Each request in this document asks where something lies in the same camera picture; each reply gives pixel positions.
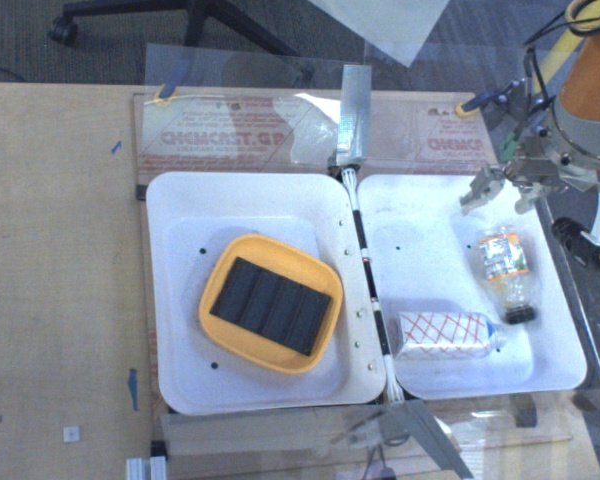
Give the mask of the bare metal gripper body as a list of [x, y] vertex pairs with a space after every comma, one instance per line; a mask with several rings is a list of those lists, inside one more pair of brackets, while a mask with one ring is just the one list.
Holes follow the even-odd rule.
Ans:
[[600, 192], [600, 121], [545, 117], [507, 137], [502, 162], [506, 177], [517, 185]]

